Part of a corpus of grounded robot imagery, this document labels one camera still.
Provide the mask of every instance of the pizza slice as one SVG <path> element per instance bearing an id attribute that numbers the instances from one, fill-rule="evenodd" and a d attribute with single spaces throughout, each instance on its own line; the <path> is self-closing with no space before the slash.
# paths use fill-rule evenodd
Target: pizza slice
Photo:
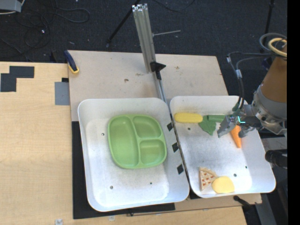
<path id="1" fill-rule="evenodd" d="M 200 183 L 200 191 L 204 190 L 208 186 L 211 186 L 212 182 L 217 178 L 217 174 L 206 168 L 200 167 L 199 168 L 199 183 Z"/>

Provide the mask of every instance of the black mat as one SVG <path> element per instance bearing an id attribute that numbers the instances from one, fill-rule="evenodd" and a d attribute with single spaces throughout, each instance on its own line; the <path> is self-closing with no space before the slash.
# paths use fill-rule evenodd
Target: black mat
<path id="1" fill-rule="evenodd" d="M 160 212 L 175 210 L 174 203 L 128 208 L 110 212 L 94 210 L 87 199 L 83 150 L 80 135 L 79 122 L 72 122 L 72 161 L 73 161 L 73 219 L 104 217 L 118 214 L 130 214 L 143 212 Z"/>

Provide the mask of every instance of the orange carrot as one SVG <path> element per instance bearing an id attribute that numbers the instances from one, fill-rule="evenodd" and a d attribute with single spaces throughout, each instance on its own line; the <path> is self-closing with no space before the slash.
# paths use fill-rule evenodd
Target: orange carrot
<path id="1" fill-rule="evenodd" d="M 242 139 L 239 137 L 239 132 L 241 131 L 240 126 L 236 125 L 233 130 L 230 131 L 230 134 L 235 141 L 235 144 L 238 148 L 242 147 Z"/>

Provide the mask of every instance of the green divided plate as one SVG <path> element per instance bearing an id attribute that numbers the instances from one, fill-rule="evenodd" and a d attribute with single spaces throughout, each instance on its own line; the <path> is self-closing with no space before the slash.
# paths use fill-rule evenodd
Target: green divided plate
<path id="1" fill-rule="evenodd" d="M 159 122 L 148 115 L 115 116 L 108 123 L 108 143 L 114 162 L 122 168 L 153 167 L 167 156 Z"/>

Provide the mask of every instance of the yellow corn cob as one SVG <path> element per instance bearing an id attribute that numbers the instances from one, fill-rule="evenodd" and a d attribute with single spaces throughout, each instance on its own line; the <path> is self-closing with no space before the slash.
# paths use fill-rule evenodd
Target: yellow corn cob
<path id="1" fill-rule="evenodd" d="M 202 122 L 203 117 L 197 113 L 178 112 L 174 115 L 174 119 L 181 123 L 199 123 Z"/>

